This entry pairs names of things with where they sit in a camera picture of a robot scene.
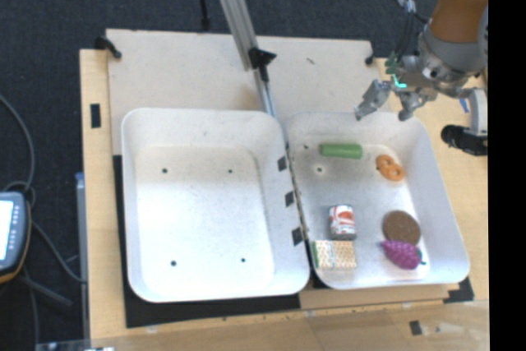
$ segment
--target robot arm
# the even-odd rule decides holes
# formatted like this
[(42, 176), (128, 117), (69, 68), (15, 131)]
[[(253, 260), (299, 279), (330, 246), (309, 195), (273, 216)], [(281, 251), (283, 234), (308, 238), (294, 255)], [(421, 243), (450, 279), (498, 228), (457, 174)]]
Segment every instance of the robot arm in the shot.
[[(395, 0), (411, 20), (416, 13), (413, 0)], [(487, 67), (488, 0), (438, 0), (431, 18), (424, 25), (418, 37), (418, 55), (404, 55), (408, 31), (390, 55), (386, 65), (389, 81), (373, 81), (363, 101), (354, 108), (360, 120), (376, 111), (393, 91), (399, 97), (402, 110), (400, 120), (413, 116), (415, 109), (427, 101), (433, 101), (438, 94), (450, 98), (469, 99), (472, 109), (479, 110), (467, 129), (468, 137), (475, 136), (477, 143), (484, 142), (481, 149), (461, 148), (476, 155), (487, 152), (487, 129), (474, 130), (486, 118), (486, 92), (482, 89), (466, 89), (464, 85), (472, 76), (478, 76)], [(450, 139), (452, 131), (443, 138), (452, 146), (458, 142)]]

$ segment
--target soda can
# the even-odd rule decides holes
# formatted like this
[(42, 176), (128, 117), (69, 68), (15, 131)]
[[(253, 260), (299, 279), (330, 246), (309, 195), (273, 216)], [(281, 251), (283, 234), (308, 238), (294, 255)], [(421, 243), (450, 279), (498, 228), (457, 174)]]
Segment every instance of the soda can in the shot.
[(330, 237), (333, 240), (354, 240), (356, 227), (351, 205), (335, 205), (329, 208)]

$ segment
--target wooden table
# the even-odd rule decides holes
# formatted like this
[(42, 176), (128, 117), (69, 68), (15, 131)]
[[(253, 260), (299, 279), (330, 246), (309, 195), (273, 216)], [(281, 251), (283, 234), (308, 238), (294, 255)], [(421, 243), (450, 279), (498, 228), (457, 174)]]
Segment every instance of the wooden table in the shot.
[[(246, 333), (250, 331), (256, 336), (256, 341), (268, 344), (268, 338), (263, 338), (266, 338), (266, 335), (272, 336), (271, 331), (280, 335), (281, 328), (278, 329), (277, 326), (282, 326), (283, 322), (290, 322), (286, 336), (291, 349), (324, 349), (320, 348), (319, 341), (311, 341), (316, 337), (312, 337), (313, 326), (318, 323), (312, 321), (313, 315), (326, 315), (338, 325), (345, 323), (345, 316), (342, 315), (352, 317), (363, 310), (413, 312), (420, 307), (433, 306), (436, 309), (432, 312), (440, 313), (453, 309), (449, 304), (444, 306), (442, 300), (448, 297), (450, 290), (457, 289), (458, 285), (364, 289), (359, 292), (319, 290), (307, 286), (300, 293), (302, 309), (299, 311), (126, 328), (112, 165), (108, 53), (103, 50), (81, 50), (80, 69), (91, 339), (113, 338), (113, 342), (117, 343), (133, 338), (134, 344), (143, 344), (143, 339), (140, 338), (145, 335), (144, 340), (153, 341), (152, 344), (158, 344), (159, 349), (164, 349), (161, 344), (164, 340), (169, 344), (170, 341), (166, 338), (170, 335), (176, 335), (179, 339), (183, 338), (182, 335), (186, 335), (185, 338), (198, 339), (202, 338), (203, 330), (206, 330), (207, 333), (214, 332), (217, 344), (217, 340), (226, 340), (233, 332), (236, 332), (238, 338), (245, 338)], [(482, 83), (483, 81), (474, 82), (476, 85)], [(95, 125), (91, 115), (94, 104), (98, 105), (100, 111), (100, 122)], [(390, 107), (393, 110), (400, 108), (394, 96), (390, 99)], [(439, 97), (437, 101), (427, 104), (415, 114), (428, 130), (469, 254), (469, 279), (475, 294), (477, 312), (480, 309), (482, 312), (489, 312), (487, 157), (473, 157), (450, 149), (440, 139), (441, 129), (446, 124), (469, 125), (468, 115), (463, 112), (457, 100)], [(250, 327), (248, 330), (240, 330), (240, 325)], [(306, 342), (299, 344), (297, 339), (305, 333), (304, 330), (308, 330), (309, 334), (303, 337)]]

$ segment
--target empty white tray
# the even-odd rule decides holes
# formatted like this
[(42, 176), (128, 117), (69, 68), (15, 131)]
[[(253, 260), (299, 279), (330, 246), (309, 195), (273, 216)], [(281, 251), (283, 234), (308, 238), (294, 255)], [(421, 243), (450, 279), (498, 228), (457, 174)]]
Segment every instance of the empty white tray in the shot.
[[(468, 255), (425, 127), (416, 118), (398, 120), (397, 113), (376, 112), (357, 121), (353, 113), (300, 113), (287, 124), (289, 156), (298, 190), (306, 235), (310, 241), (330, 239), (328, 209), (350, 204), (358, 238), (357, 268), (316, 270), (334, 289), (408, 284), (449, 284), (463, 280)], [(361, 159), (327, 157), (320, 144), (354, 143)], [(401, 164), (405, 178), (391, 182), (376, 170), (376, 157), (389, 154)], [(426, 265), (403, 270), (384, 255), (382, 219), (405, 210), (420, 224)]]
[(281, 126), (259, 111), (122, 121), (128, 279), (150, 302), (296, 293), (309, 278)]

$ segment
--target device screen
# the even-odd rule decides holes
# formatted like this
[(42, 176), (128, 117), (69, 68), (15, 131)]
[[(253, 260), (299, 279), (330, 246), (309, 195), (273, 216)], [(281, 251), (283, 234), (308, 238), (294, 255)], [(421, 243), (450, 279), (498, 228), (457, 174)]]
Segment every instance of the device screen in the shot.
[(0, 261), (6, 258), (14, 202), (0, 201)]

